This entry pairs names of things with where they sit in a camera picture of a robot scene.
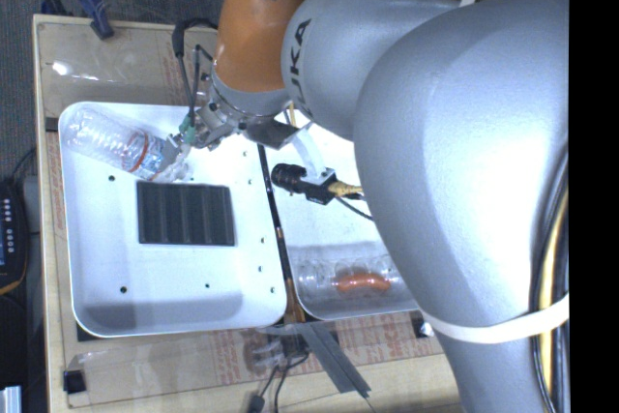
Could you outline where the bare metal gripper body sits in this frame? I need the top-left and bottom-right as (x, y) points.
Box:
(190, 100), (249, 152)

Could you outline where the clear plastic bottle red label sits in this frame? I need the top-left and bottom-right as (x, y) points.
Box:
(65, 105), (192, 184)

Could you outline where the black ribbed rectangular pad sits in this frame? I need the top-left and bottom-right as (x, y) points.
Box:
(135, 180), (237, 248)

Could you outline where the white plastic tray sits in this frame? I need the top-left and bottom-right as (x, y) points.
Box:
(57, 100), (289, 339)
(263, 120), (423, 323)

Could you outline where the brown cardboard board red print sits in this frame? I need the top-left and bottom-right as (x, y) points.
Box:
(43, 24), (444, 396)

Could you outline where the orange sausage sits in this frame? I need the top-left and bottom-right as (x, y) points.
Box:
(332, 274), (393, 296)

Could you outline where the black cylinder on white bracket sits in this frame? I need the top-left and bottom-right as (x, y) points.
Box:
(270, 126), (340, 207)

